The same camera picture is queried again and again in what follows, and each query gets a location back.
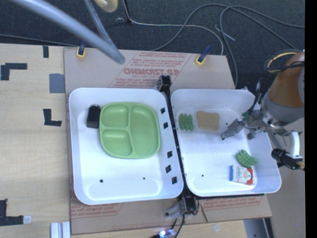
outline cardboard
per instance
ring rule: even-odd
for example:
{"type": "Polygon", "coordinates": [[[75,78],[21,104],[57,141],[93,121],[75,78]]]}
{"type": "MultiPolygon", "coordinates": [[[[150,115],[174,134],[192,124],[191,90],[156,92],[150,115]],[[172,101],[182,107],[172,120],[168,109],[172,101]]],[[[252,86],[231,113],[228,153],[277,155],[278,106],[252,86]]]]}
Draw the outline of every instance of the cardboard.
{"type": "MultiPolygon", "coordinates": [[[[87,49],[83,59],[76,48],[64,50],[67,145],[70,181],[72,234],[86,234],[153,227],[170,227],[173,219],[164,218],[164,210],[174,206],[177,198],[106,205],[85,205],[73,189],[72,155],[68,97],[80,87],[156,88],[160,75],[170,75],[171,93],[177,89],[234,89],[225,56],[206,57],[195,64],[199,54],[122,50],[126,61],[117,64],[95,49],[87,49]]],[[[200,200],[197,215],[185,224],[198,224],[271,216],[265,195],[255,197],[213,198],[200,200]]]]}

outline green divided plate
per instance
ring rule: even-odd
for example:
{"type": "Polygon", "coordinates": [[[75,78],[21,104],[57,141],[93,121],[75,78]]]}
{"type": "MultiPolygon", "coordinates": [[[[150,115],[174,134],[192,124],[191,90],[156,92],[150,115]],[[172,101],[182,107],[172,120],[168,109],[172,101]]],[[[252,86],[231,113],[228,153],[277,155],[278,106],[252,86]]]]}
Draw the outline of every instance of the green divided plate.
{"type": "Polygon", "coordinates": [[[111,156],[140,159],[153,156],[160,148],[158,117],[149,106],[116,102],[100,113],[100,139],[111,156]]]}

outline green object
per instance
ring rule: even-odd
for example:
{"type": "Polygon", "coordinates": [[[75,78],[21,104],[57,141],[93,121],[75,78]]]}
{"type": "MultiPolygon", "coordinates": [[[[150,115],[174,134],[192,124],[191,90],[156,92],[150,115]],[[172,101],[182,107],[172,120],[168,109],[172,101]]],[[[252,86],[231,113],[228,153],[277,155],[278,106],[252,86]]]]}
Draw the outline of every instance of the green object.
{"type": "Polygon", "coordinates": [[[159,151],[158,117],[149,106],[130,102],[105,105],[99,128],[102,147],[113,157],[140,159],[159,151]]]}
{"type": "Polygon", "coordinates": [[[190,130],[190,131],[194,130],[192,115],[181,113],[178,118],[178,124],[181,130],[190,130]]]}
{"type": "Polygon", "coordinates": [[[247,151],[241,150],[236,154],[237,161],[245,168],[251,168],[252,165],[256,164],[258,161],[250,156],[247,151]]]}

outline dark fabric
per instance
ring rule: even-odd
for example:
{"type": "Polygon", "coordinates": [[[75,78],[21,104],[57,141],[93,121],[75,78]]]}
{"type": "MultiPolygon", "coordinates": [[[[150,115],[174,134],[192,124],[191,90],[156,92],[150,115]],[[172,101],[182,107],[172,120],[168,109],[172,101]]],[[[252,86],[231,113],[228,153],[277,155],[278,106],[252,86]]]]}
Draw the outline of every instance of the dark fabric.
{"type": "MultiPolygon", "coordinates": [[[[82,0],[47,1],[97,32],[82,0]]],[[[193,10],[208,3],[245,6],[286,23],[305,25],[305,0],[127,0],[131,18],[147,24],[183,24],[193,10]]],[[[188,24],[207,27],[220,36],[215,25],[219,27],[219,17],[224,9],[225,7],[219,5],[206,6],[198,10],[188,24]]],[[[285,26],[254,12],[240,10],[265,24],[293,47],[300,50],[305,48],[304,29],[285,26]]],[[[0,0],[0,11],[0,34],[80,45],[81,40],[77,37],[11,2],[0,0]]],[[[119,0],[119,8],[114,13],[105,13],[97,6],[96,11],[119,49],[153,50],[169,41],[179,30],[177,27],[129,24],[122,0],[119,0]]],[[[263,70],[263,63],[269,55],[291,47],[268,30],[233,10],[227,10],[223,14],[222,26],[224,32],[235,39],[235,41],[228,39],[228,44],[238,68],[237,88],[247,86],[249,90],[254,91],[258,79],[262,76],[267,77],[263,70]]],[[[47,45],[43,42],[1,36],[0,42],[47,45]]],[[[203,29],[186,27],[175,41],[161,51],[201,53],[207,45],[212,47],[211,54],[220,54],[220,42],[212,33],[203,29]]],[[[232,58],[226,47],[223,54],[228,57],[234,75],[232,58]]]]}

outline white tray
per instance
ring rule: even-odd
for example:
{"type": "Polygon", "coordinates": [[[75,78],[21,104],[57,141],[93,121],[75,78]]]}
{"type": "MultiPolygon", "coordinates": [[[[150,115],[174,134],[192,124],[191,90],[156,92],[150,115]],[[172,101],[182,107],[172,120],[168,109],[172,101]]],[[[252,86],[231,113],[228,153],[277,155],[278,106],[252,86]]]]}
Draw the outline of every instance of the white tray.
{"type": "Polygon", "coordinates": [[[242,113],[250,108],[253,101],[254,95],[246,90],[180,89],[172,94],[186,182],[195,195],[246,195],[279,190],[281,178],[276,161],[270,155],[272,148],[266,133],[259,133],[254,139],[248,140],[248,131],[244,128],[225,140],[220,136],[235,119],[242,119],[242,113]],[[199,129],[197,111],[218,113],[219,130],[211,132],[199,129]],[[179,128],[178,117],[181,113],[192,115],[193,131],[179,128]],[[239,165],[235,154],[241,149],[258,160],[254,165],[255,185],[229,181],[229,167],[239,165]]]}
{"type": "Polygon", "coordinates": [[[74,190],[89,205],[175,198],[183,190],[165,97],[152,89],[79,88],[69,96],[74,190]],[[158,116],[161,147],[144,159],[111,157],[102,148],[99,130],[88,128],[90,105],[136,102],[158,116]]]}

